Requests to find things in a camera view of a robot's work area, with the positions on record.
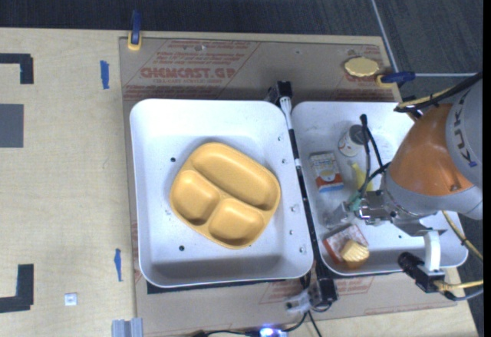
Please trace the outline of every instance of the white tray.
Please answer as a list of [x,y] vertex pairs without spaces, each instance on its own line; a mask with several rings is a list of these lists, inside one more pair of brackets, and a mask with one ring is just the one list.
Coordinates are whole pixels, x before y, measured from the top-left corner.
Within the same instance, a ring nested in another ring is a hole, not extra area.
[[[423,237],[411,237],[391,223],[380,226],[367,226],[364,221],[355,220],[368,241],[370,257],[359,269],[348,269],[344,263],[335,264],[322,244],[329,235],[323,223],[323,215],[335,209],[340,202],[347,200],[357,189],[356,180],[348,166],[348,161],[358,162],[365,167],[364,151],[356,157],[345,157],[338,150],[338,141],[352,124],[360,123],[360,116],[367,115],[368,126],[377,142],[384,163],[390,162],[413,121],[406,115],[394,112],[394,103],[377,102],[302,102],[292,112],[292,122],[298,142],[298,150],[305,177],[305,186],[315,220],[319,249],[327,267],[343,276],[359,276],[400,271],[398,256],[410,251],[424,259]],[[344,178],[344,188],[322,195],[315,186],[314,175],[308,164],[308,156],[319,151],[334,151],[336,161]],[[371,166],[377,167],[374,153],[371,153]],[[374,189],[380,186],[380,176],[374,180]],[[449,213],[456,225],[462,229],[456,213]],[[467,250],[451,230],[442,213],[425,217],[421,223],[447,232],[440,236],[441,266],[459,266],[465,262]]]
[[[292,148],[283,113],[264,101],[150,99],[130,114],[140,268],[155,286],[294,279],[313,263]],[[174,215],[169,192],[187,157],[218,141],[276,175],[278,209],[251,246],[227,249]]]

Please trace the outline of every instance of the gray square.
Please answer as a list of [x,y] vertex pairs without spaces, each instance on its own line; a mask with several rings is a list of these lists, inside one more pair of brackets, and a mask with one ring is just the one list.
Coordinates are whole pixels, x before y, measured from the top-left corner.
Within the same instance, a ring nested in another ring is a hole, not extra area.
[[0,104],[0,147],[24,147],[24,105]]

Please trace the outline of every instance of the blue clip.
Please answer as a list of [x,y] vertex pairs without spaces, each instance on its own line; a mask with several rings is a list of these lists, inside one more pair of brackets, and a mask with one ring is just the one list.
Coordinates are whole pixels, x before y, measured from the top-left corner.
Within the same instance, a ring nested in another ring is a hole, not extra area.
[[128,48],[139,51],[141,47],[141,14],[136,9],[131,14],[131,32],[128,35]]
[[410,71],[394,72],[393,74],[381,76],[382,83],[400,83],[413,81],[416,74]]

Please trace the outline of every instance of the beige tabletop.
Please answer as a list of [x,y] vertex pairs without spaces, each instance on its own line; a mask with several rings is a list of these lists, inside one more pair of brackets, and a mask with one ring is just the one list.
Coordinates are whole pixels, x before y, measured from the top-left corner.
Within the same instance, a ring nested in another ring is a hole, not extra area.
[[[114,265],[116,249],[131,254],[117,43],[126,34],[0,29],[0,53],[29,53],[35,66],[34,84],[20,84],[18,64],[0,64],[0,104],[24,105],[23,147],[0,147],[0,297],[15,295],[19,264],[35,268],[34,305],[0,313],[0,335],[109,336],[114,319],[137,315],[133,260],[122,257],[123,281]],[[76,306],[65,305],[67,293]],[[466,302],[318,325],[331,337],[477,335]],[[291,335],[315,334],[307,323]]]

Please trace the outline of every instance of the yellow divided plate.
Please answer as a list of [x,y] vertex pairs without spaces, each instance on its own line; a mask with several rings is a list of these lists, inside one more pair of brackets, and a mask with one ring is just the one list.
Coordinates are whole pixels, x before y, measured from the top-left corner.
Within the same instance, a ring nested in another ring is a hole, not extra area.
[[195,149],[170,189],[173,212],[222,246],[254,243],[278,208],[276,177],[261,164],[221,143]]

